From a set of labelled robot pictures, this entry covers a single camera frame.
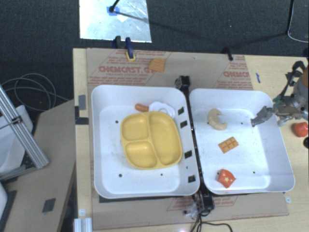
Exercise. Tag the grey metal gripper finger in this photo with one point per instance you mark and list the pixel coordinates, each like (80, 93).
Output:
(263, 113)
(283, 122)

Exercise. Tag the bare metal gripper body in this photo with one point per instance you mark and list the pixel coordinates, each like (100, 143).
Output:
(290, 110)

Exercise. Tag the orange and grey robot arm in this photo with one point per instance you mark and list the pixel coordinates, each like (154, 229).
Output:
(304, 84)

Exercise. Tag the red rounded block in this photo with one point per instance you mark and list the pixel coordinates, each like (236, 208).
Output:
(301, 129)

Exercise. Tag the black round object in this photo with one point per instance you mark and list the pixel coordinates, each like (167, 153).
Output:
(306, 142)

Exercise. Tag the white plastic tray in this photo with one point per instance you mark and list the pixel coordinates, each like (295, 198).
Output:
(260, 158)
(111, 153)

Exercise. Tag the orange toy biscuit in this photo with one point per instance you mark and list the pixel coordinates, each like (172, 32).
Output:
(228, 145)

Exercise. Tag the beige toy croissant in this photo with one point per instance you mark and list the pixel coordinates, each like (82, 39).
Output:
(213, 120)

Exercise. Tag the brown cardboard board red print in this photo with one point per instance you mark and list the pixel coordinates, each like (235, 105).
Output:
(205, 69)

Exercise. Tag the thin black rod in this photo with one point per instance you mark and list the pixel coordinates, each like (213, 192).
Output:
(193, 139)

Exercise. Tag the red toy pizza slice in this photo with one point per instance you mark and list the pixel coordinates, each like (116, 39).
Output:
(226, 178)

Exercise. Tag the white toy fried egg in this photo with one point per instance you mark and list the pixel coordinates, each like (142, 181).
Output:
(160, 106)

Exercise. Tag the yellow divided plate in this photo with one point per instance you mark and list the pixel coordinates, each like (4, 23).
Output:
(159, 139)

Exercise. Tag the orange toy bread slice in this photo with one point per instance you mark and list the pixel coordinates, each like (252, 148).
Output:
(157, 65)

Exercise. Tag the orange toy sausage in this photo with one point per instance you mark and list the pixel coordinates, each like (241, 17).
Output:
(141, 107)

